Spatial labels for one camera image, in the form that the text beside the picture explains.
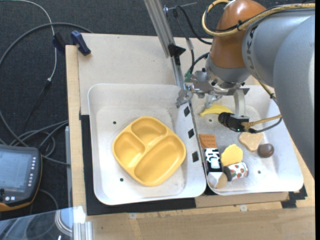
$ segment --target black clamp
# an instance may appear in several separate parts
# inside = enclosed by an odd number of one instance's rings
[[[78,45],[78,50],[84,55],[87,56],[91,53],[91,50],[87,47],[86,42],[78,31],[74,30],[71,32],[71,39],[74,45]]]
[[[66,55],[66,42],[64,41],[59,32],[54,34],[52,43],[60,53],[62,53],[64,56]]]
[[[169,50],[170,56],[174,57],[175,64],[180,66],[181,64],[180,64],[179,57],[181,54],[183,54],[186,51],[186,49],[171,43],[168,45],[168,50]]]

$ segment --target white tray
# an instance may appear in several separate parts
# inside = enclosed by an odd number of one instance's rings
[[[88,92],[91,128],[93,189],[107,205],[192,198],[206,189],[191,113],[185,116],[184,104],[176,107],[179,88],[162,84],[96,84]],[[144,186],[135,181],[116,161],[112,153],[115,137],[131,122],[142,116],[155,117],[174,131],[184,142],[186,158],[175,173],[158,186]],[[193,161],[193,153],[198,160]]]
[[[250,88],[245,95],[245,115],[250,122],[277,116],[280,114],[278,106],[260,85],[246,85]],[[279,125],[263,131],[263,143],[274,146],[274,153],[269,158],[260,158],[257,151],[251,152],[238,141],[240,132],[232,131],[218,122],[218,114],[199,114],[205,109],[206,98],[192,98],[194,120],[198,134],[214,134],[219,153],[231,145],[237,144],[243,150],[243,162],[248,166],[249,174],[246,178],[229,181],[223,188],[212,188],[219,195],[236,195],[262,192],[294,192],[303,186],[303,175],[293,148],[288,130],[282,121]],[[224,96],[215,104],[226,106],[235,112],[233,96]],[[272,120],[253,126],[260,130],[277,122]]]

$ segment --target printed can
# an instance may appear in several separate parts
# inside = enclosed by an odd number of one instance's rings
[[[245,162],[230,164],[223,168],[223,172],[228,178],[228,182],[245,178],[248,176],[249,170]]]

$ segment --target cracker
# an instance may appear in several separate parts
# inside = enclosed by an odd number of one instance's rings
[[[199,134],[199,138],[203,149],[217,148],[216,136],[214,134]]]
[[[238,147],[236,144],[229,145],[221,154],[221,163],[222,165],[229,166],[232,164],[237,164],[242,161],[244,157],[243,150]]]
[[[254,152],[258,149],[260,142],[263,139],[264,139],[264,134],[262,132],[259,132],[259,133],[243,132],[238,138],[239,142],[243,144],[251,152]]]

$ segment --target yellow plate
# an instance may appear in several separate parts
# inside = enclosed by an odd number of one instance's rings
[[[122,168],[145,186],[166,181],[186,158],[181,139],[152,116],[142,116],[123,129],[112,152]]]

